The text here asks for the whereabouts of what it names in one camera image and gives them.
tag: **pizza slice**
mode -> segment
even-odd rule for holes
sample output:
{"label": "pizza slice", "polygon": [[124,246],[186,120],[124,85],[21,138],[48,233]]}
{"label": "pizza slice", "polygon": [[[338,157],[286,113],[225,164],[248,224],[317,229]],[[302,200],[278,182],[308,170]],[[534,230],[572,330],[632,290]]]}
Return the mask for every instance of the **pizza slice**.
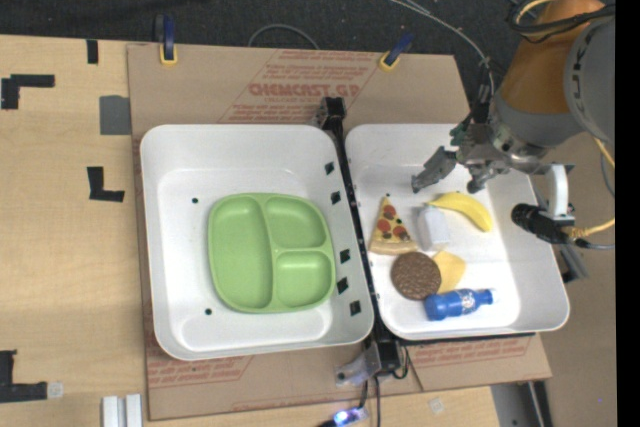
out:
{"label": "pizza slice", "polygon": [[417,250],[418,244],[411,238],[395,207],[385,196],[380,204],[369,251],[382,255],[400,255]]}

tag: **chocolate cookie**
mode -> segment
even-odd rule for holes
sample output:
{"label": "chocolate cookie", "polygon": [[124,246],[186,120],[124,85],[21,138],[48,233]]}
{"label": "chocolate cookie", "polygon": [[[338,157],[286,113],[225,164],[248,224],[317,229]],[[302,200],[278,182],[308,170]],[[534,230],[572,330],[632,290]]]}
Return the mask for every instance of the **chocolate cookie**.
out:
{"label": "chocolate cookie", "polygon": [[417,251],[405,253],[391,266],[391,282],[407,299],[421,301],[438,292],[440,269],[429,256]]}

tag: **table surface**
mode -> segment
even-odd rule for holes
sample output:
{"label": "table surface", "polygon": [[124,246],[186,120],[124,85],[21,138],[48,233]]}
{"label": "table surface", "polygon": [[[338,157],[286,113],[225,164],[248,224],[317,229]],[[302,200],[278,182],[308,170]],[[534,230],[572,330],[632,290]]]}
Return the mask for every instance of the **table surface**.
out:
{"label": "table surface", "polygon": [[[20,108],[0,115],[0,349],[18,350],[14,382],[64,384],[60,399],[0,405],[1,426],[99,425],[102,397],[144,395],[131,137],[101,136],[98,112],[100,97],[128,96],[126,45],[101,42],[101,65],[90,67],[84,40],[0,37],[1,77],[55,74],[56,81],[65,84],[46,91],[22,88]],[[582,154],[575,157],[580,160]],[[105,189],[126,191],[122,203],[88,201],[88,166],[104,167]],[[603,209],[612,206],[605,204]],[[604,215],[602,209],[596,209],[594,216],[598,215]],[[607,420],[599,425],[613,425],[616,416],[614,259],[587,256],[595,266],[592,282],[577,283],[568,292],[571,299],[586,303],[587,296],[592,297],[588,286],[595,282],[604,298],[597,307],[601,322],[595,328],[584,327],[588,312],[578,306],[572,312],[577,320],[544,338],[554,371],[551,390],[559,375],[554,393],[571,401],[568,411],[562,401],[551,398],[561,427],[572,425],[569,422],[579,414],[575,408],[580,408],[579,394],[566,390],[584,385],[589,371],[598,372],[601,382],[590,388],[588,399],[598,396],[600,401],[596,406],[589,402],[591,409],[582,408],[583,415]],[[575,337],[589,329],[600,335],[596,346],[576,345]],[[566,362],[569,352],[574,357],[587,353],[592,366],[578,372],[575,362]],[[442,411],[431,407],[433,399],[445,406]],[[335,403],[318,404],[168,420],[162,425],[312,426],[339,408]],[[369,410],[375,411],[375,401]],[[382,419],[407,426],[499,425],[489,387],[385,397]]]}

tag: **yellow banana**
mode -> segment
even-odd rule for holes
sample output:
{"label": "yellow banana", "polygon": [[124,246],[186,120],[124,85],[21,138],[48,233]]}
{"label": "yellow banana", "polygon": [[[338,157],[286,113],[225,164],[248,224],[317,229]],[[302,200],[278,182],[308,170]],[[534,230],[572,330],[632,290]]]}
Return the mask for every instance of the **yellow banana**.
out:
{"label": "yellow banana", "polygon": [[487,208],[477,199],[466,194],[447,192],[433,201],[428,201],[427,204],[460,212],[471,219],[482,231],[491,231],[493,227],[493,219]]}

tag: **blue clamp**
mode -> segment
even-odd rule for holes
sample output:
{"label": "blue clamp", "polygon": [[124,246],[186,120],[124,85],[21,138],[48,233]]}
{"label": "blue clamp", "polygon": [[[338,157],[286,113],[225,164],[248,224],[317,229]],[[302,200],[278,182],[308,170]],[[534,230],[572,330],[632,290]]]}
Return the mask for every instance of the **blue clamp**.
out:
{"label": "blue clamp", "polygon": [[156,39],[162,43],[160,45],[160,62],[166,65],[173,65],[178,62],[178,49],[175,46],[175,24],[169,15],[158,15],[156,17]]}
{"label": "blue clamp", "polygon": [[391,50],[382,54],[380,61],[378,61],[380,69],[383,71],[393,70],[398,65],[398,62],[400,62],[400,54],[409,50],[412,42],[413,34],[404,34]]}

